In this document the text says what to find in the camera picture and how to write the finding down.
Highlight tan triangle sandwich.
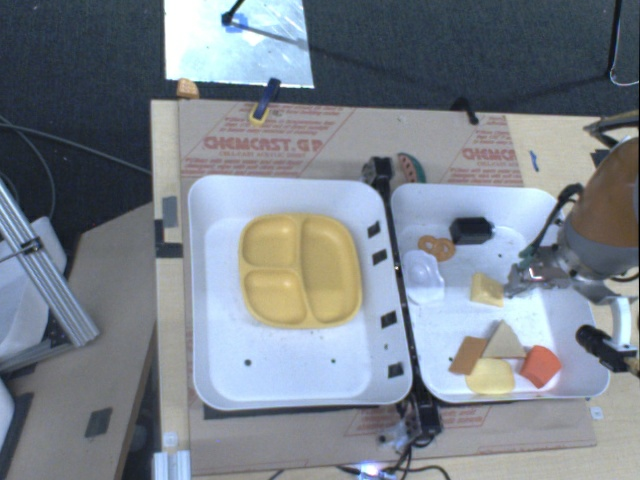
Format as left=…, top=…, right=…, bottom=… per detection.
left=480, top=318, right=528, bottom=360

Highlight yellow oval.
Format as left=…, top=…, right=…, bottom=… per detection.
left=464, top=357, right=517, bottom=396

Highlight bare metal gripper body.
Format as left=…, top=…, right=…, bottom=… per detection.
left=527, top=248, right=622, bottom=305

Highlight orange waffle biscuit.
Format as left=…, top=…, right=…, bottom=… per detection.
left=175, top=77, right=201, bottom=101

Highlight white plastic tray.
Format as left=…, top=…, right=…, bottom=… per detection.
left=187, top=174, right=414, bottom=412
left=389, top=182, right=612, bottom=404

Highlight brown pretzel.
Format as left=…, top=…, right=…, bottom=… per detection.
left=417, top=235, right=457, bottom=263

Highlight black cylinder on white bracket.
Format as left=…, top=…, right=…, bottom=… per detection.
left=574, top=295, right=639, bottom=374

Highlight white fried egg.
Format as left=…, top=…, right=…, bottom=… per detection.
left=402, top=249, right=447, bottom=306

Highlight brown cardboard board red print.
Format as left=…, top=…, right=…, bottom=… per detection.
left=177, top=100, right=599, bottom=475

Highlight brown cracker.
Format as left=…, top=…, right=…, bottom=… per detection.
left=448, top=335, right=489, bottom=377

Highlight yellow divided plate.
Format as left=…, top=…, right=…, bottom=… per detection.
left=237, top=212, right=364, bottom=331

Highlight black block with thin wires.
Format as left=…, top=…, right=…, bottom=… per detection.
left=398, top=396, right=444, bottom=448
left=361, top=156, right=399, bottom=187

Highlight orange block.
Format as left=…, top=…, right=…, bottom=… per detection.
left=519, top=344, right=563, bottom=390

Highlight yellow cheese wedge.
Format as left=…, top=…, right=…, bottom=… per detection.
left=469, top=272, right=506, bottom=309

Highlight red and green watermelon slice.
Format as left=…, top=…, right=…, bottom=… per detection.
left=396, top=151, right=428, bottom=185

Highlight thin black rod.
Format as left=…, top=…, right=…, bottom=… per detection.
left=377, top=177, right=429, bottom=405

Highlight black box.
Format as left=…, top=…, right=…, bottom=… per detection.
left=448, top=216, right=496, bottom=246

